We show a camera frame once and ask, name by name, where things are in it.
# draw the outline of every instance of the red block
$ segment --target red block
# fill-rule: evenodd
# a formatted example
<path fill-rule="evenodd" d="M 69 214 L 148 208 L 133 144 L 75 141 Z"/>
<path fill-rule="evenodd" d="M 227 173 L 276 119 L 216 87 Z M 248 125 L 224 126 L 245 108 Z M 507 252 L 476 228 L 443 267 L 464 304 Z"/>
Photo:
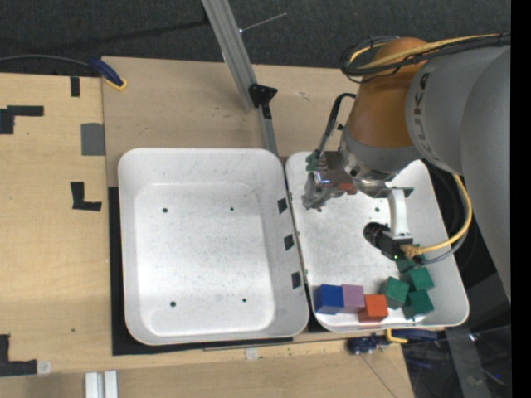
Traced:
<path fill-rule="evenodd" d="M 384 294 L 365 295 L 365 308 L 358 313 L 362 323 L 379 323 L 389 315 Z"/>

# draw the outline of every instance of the green block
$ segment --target green block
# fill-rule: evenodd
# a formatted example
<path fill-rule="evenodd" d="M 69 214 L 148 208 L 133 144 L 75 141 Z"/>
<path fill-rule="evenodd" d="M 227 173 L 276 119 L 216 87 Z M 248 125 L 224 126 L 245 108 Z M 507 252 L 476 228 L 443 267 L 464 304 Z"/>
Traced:
<path fill-rule="evenodd" d="M 431 303 L 431 299 L 425 289 L 410 292 L 407 295 L 406 304 L 402 306 L 402 311 L 407 320 L 415 316 L 428 314 L 433 309 L 433 303 Z"/>
<path fill-rule="evenodd" d="M 398 271 L 400 273 L 406 273 L 410 269 L 414 269 L 417 264 L 415 264 L 413 261 L 410 261 L 406 258 L 401 258 L 399 260 L 396 260 Z"/>
<path fill-rule="evenodd" d="M 389 277 L 380 286 L 380 294 L 384 294 L 387 306 L 391 309 L 398 309 L 406 303 L 409 284 L 394 277 Z"/>
<path fill-rule="evenodd" d="M 401 276 L 401 280 L 409 283 L 412 290 L 428 290 L 433 288 L 433 280 L 426 267 L 410 269 Z"/>

